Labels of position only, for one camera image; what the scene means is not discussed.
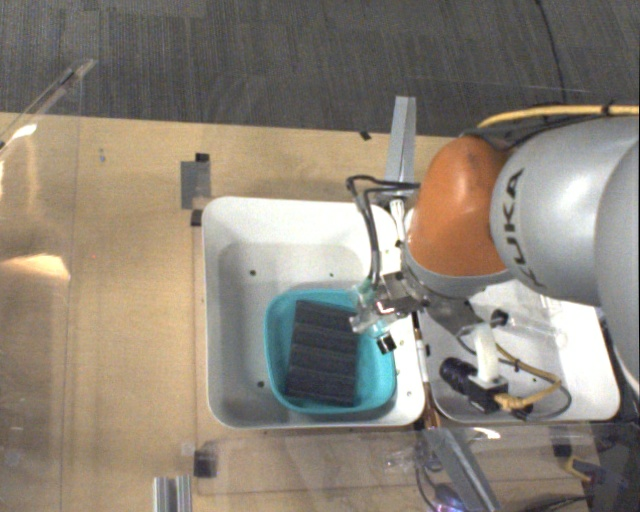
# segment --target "black lettering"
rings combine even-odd
[[[509,194],[513,199],[516,198],[516,187],[518,186],[518,180],[520,179],[520,176],[522,176],[523,172],[524,167],[513,176],[511,176],[511,178],[509,178],[509,182],[507,183],[507,194]]]
[[[536,286],[540,288],[546,288],[545,285],[543,285],[540,281],[538,281],[538,279],[536,279],[536,275],[533,273],[533,270],[531,270],[530,268],[526,268],[526,269],[521,268],[520,272],[522,272],[525,276],[531,279],[531,281],[533,281],[533,284],[535,284]]]
[[[518,265],[526,265],[527,260],[524,259],[524,254],[522,254],[522,249],[520,249],[520,244],[518,243],[518,240],[510,236],[510,237],[507,237],[507,243],[509,245],[513,245],[518,251],[518,257],[513,258],[513,261],[515,261]]]
[[[509,232],[514,232],[516,230],[515,224],[511,222],[511,217],[513,217],[513,212],[515,210],[516,203],[511,203],[511,207],[507,209],[507,205],[502,205],[502,213],[504,214],[504,218],[507,219],[507,223],[504,225],[504,230]]]

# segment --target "teal container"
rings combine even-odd
[[[376,345],[376,340],[366,334],[360,336],[358,343],[353,406],[324,404],[316,400],[285,396],[291,336],[298,300],[353,310],[353,303],[346,290],[295,290],[279,295],[271,301],[264,320],[264,350],[271,390],[280,403],[304,414],[325,415],[369,411],[386,404],[396,389],[393,354],[383,355]]]

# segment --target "yellow cable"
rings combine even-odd
[[[485,128],[493,124],[504,123],[505,121],[516,121],[529,117],[540,116],[585,116],[607,114],[610,116],[637,116],[639,114],[637,105],[550,105],[545,107],[533,107],[525,110],[514,110],[488,117],[482,121],[478,128]]]
[[[554,375],[553,373],[545,372],[544,370],[540,370],[539,368],[536,368],[534,366],[531,366],[519,361],[497,343],[496,343],[496,347],[498,349],[498,352],[500,352],[507,360],[511,361],[514,364],[517,364],[518,367],[521,368],[522,370],[528,373],[531,373],[533,375],[536,375],[540,378],[548,379],[553,382],[548,388],[545,388],[542,391],[538,391],[537,393],[534,393],[533,395],[530,395],[525,398],[513,396],[513,395],[510,395],[509,393],[498,393],[493,397],[493,399],[505,411],[511,411],[513,409],[524,409],[529,405],[539,402],[546,396],[549,396],[551,393],[556,391],[562,385],[562,380],[560,380],[560,378],[557,375]]]

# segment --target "gray carpet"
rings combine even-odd
[[[0,110],[99,60],[85,115],[458,133],[535,103],[638,102],[640,3],[541,0],[0,0]],[[559,87],[564,83],[566,96]]]

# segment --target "black ribbed object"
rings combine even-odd
[[[352,311],[297,301],[285,395],[354,405],[358,338]]]

